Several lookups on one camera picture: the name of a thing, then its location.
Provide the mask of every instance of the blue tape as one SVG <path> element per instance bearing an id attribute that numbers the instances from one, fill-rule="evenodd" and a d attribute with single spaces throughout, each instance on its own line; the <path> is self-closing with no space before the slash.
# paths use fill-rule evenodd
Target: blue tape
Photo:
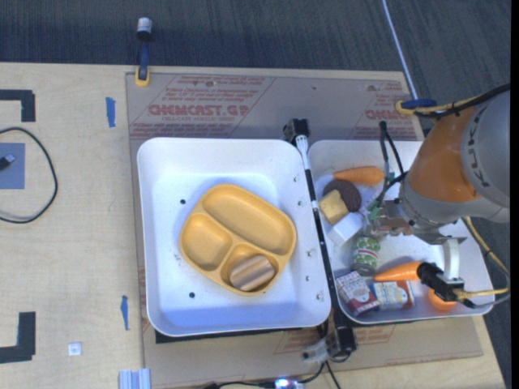
<path id="1" fill-rule="evenodd" d="M 115 100 L 107 96 L 106 98 L 106 117 L 110 128 L 115 127 Z"/>
<path id="2" fill-rule="evenodd" d="M 130 330 L 128 327 L 128 297 L 126 295 L 123 295 L 121 299 L 121 313 L 124 320 L 124 329 Z"/>

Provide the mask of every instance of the black floor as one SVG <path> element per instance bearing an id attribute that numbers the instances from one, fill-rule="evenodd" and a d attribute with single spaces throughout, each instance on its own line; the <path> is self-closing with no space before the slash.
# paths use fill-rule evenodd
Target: black floor
<path id="1" fill-rule="evenodd" d="M 510 82 L 512 0 L 385 1 L 418 96 Z M 403 71 L 382 0 L 0 0 L 0 62 L 134 64 L 143 16 L 154 65 Z M 509 267 L 510 225 L 474 223 Z M 509 301 L 485 319 L 512 387 Z"/>

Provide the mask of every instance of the wooden table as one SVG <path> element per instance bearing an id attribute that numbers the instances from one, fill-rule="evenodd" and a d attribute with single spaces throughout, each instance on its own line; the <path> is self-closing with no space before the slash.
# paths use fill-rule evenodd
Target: wooden table
<path id="1" fill-rule="evenodd" d="M 16 345 L 20 312 L 36 312 L 36 355 L 31 361 L 0 364 L 0 387 L 108 389 L 117 387 L 119 370 L 144 367 L 125 89 L 125 74 L 133 70 L 0 64 L 0 89 L 30 89 L 36 95 L 35 122 L 20 122 L 19 102 L 0 101 L 0 129 L 30 130 L 48 150 L 59 180 L 58 197 L 40 219 L 26 225 L 0 222 L 0 347 Z M 384 72 L 365 74 L 384 77 Z M 112 127 L 107 97 L 115 101 Z M 0 141 L 26 143 L 28 157 L 25 190 L 0 190 L 0 207 L 18 215 L 34 212 L 52 193 L 46 163 L 21 133 Z M 122 319 L 122 296 L 128 301 L 129 330 Z M 504 387 L 484 321 L 477 317 L 474 324 L 481 357 L 352 370 L 337 378 L 343 387 Z M 69 355 L 74 342 L 82 344 L 80 356 Z M 333 382 L 324 374 L 307 387 L 331 388 Z"/>

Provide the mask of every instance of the black bracket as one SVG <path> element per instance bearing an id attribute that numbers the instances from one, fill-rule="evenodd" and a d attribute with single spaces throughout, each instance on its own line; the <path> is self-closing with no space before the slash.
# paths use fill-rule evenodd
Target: black bracket
<path id="1" fill-rule="evenodd" d="M 0 363 L 30 361 L 33 354 L 36 354 L 36 313 L 19 313 L 16 346 L 0 348 Z"/>
<path id="2" fill-rule="evenodd" d="M 22 104 L 22 122 L 35 122 L 34 92 L 30 89 L 0 89 L 0 100 L 19 100 Z"/>

